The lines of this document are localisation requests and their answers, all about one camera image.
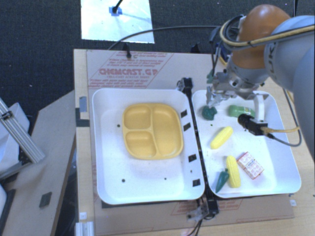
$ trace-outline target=small box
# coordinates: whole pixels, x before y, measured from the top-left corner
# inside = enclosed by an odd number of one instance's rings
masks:
[[[251,179],[255,179],[264,171],[264,168],[248,152],[242,155],[237,160],[237,163],[251,177]]]

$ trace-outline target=black connector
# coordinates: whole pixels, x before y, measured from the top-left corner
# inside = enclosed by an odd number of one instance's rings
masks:
[[[243,128],[248,129],[250,133],[256,136],[262,136],[264,135],[264,132],[261,130],[261,127],[267,127],[268,124],[263,123],[257,123],[253,121],[254,117],[242,114],[238,116],[237,121],[239,124],[242,125]]]

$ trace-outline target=blue object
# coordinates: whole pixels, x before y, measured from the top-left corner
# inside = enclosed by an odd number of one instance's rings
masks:
[[[119,15],[122,15],[122,14],[123,14],[123,11],[122,11],[121,8],[118,7],[116,13],[113,12],[113,8],[114,8],[114,6],[109,7],[109,13],[110,13],[113,17],[119,17]]]

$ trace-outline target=white tray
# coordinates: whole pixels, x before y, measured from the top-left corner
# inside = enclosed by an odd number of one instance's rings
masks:
[[[206,91],[200,90],[193,95],[193,106],[204,156],[208,181],[215,193],[216,184],[221,171],[226,168],[226,157],[233,155],[236,159],[248,151],[264,167],[264,172],[252,180],[239,167],[241,187],[231,188],[228,183],[216,193],[222,198],[236,198],[297,192],[301,187],[301,179],[296,167],[291,148],[265,136],[254,136],[245,131],[237,122],[237,118],[228,116],[230,105],[244,106],[254,109],[252,100],[240,97],[223,101],[216,106],[214,121],[202,117],[201,111],[206,104]],[[265,102],[265,120],[274,129],[283,129],[282,120],[274,98],[269,95]],[[226,127],[233,128],[232,136],[218,149],[210,149],[210,141],[218,132]],[[287,142],[285,133],[275,136]]]
[[[164,103],[178,113],[184,149],[171,159],[140,160],[124,144],[122,118],[137,103]],[[92,99],[99,197],[112,205],[198,199],[204,180],[187,97],[177,90],[103,88]],[[189,156],[195,160],[189,162]]]

